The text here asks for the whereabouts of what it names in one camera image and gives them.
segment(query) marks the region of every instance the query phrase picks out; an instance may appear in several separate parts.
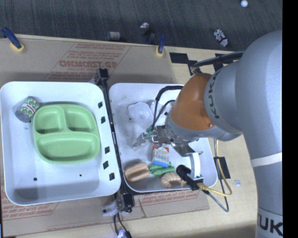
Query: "white ball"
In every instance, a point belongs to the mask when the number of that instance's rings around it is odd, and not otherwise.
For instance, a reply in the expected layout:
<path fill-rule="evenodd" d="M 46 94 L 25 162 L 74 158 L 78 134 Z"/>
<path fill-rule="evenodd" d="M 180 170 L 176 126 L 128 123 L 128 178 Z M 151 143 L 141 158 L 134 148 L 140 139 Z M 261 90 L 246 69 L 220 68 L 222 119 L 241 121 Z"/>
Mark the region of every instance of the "white ball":
<path fill-rule="evenodd" d="M 241 2 L 240 2 L 240 5 L 242 6 L 242 7 L 247 7 L 248 6 L 248 1 L 246 1 L 246 0 L 242 0 Z"/>

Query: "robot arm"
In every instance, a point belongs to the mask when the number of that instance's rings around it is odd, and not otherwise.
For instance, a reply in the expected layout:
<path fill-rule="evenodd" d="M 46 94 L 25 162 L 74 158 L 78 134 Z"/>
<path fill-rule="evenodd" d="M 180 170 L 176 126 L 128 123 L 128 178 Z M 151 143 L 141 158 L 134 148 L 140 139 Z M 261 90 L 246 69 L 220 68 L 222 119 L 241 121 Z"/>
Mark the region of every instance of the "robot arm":
<path fill-rule="evenodd" d="M 267 34 L 215 74 L 182 88 L 167 120 L 177 137 L 222 141 L 243 133 L 257 193 L 257 238 L 283 236 L 282 32 Z"/>

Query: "dark fabric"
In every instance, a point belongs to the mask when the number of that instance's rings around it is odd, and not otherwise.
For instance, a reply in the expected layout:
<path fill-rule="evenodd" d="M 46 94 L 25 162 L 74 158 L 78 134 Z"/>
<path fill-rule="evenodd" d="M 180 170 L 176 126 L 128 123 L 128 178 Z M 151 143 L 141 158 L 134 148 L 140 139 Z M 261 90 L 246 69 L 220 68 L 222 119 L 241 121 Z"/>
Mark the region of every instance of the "dark fabric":
<path fill-rule="evenodd" d="M 149 23 L 155 44 L 226 51 L 245 50 L 260 36 L 282 28 L 283 0 L 0 0 L 0 30 L 53 37 L 106 40 L 120 32 L 144 43 L 139 27 Z M 228 45 L 213 32 L 222 29 Z"/>

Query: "divided green plate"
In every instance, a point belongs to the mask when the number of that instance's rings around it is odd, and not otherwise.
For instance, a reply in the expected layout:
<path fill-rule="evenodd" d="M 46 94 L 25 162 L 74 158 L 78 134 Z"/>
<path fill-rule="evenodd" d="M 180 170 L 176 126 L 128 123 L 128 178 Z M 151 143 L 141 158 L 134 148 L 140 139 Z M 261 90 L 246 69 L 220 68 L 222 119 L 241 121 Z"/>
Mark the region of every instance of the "divided green plate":
<path fill-rule="evenodd" d="M 34 115 L 33 132 L 39 156 L 50 163 L 88 161 L 100 151 L 95 117 L 80 105 L 41 107 Z"/>

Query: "yellow cable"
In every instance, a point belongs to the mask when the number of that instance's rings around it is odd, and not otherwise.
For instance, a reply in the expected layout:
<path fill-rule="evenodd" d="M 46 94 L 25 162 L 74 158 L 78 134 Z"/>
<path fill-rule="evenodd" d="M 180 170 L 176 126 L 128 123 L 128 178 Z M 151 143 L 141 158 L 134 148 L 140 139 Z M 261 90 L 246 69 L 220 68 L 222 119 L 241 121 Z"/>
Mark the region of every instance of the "yellow cable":
<path fill-rule="evenodd" d="M 218 148 L 218 140 L 217 140 L 217 139 L 216 139 L 216 148 Z M 227 183 L 227 181 L 226 181 L 226 179 L 225 179 L 225 176 L 224 176 L 224 173 L 223 173 L 222 166 L 221 166 L 221 163 L 220 163 L 219 158 L 217 158 L 217 161 L 218 161 L 218 165 L 219 165 L 219 169 L 220 169 L 220 174 L 221 174 L 221 176 L 222 176 L 222 178 L 223 178 L 223 180 L 224 180 L 224 183 L 226 184 L 226 186 L 227 186 L 227 188 L 228 188 L 228 190 L 229 190 L 229 194 L 225 194 L 225 193 L 222 193 L 222 192 L 217 191 L 217 190 L 215 190 L 215 189 L 209 188 L 209 187 L 207 187 L 207 186 L 206 186 L 204 183 L 202 183 L 202 182 L 197 183 L 197 186 L 198 186 L 199 189 L 201 189 L 201 190 L 211 191 L 211 192 L 214 192 L 214 193 L 219 194 L 219 195 L 221 195 L 221 196 L 231 196 L 231 195 L 232 195 L 232 190 L 231 190 L 230 186 L 228 185 L 228 183 Z"/>

